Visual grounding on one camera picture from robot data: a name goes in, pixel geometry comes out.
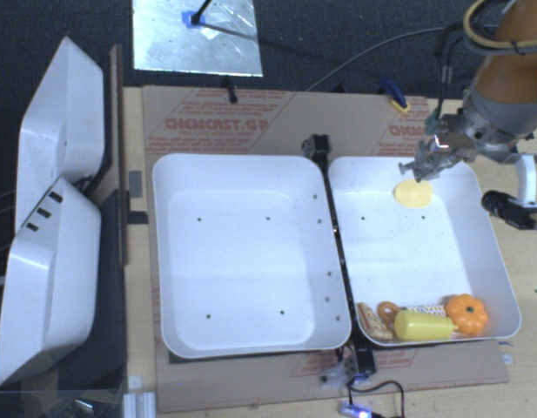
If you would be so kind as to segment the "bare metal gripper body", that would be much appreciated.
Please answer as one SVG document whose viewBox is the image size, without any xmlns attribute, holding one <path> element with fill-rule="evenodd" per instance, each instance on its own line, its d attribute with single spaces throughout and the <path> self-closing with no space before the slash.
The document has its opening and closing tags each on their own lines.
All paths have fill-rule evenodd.
<svg viewBox="0 0 537 418">
<path fill-rule="evenodd" d="M 478 155 L 499 164 L 512 164 L 520 158 L 518 137 L 502 131 L 480 116 L 431 116 L 425 122 L 431 138 L 420 144 L 421 166 L 454 166 L 473 162 Z"/>
</svg>

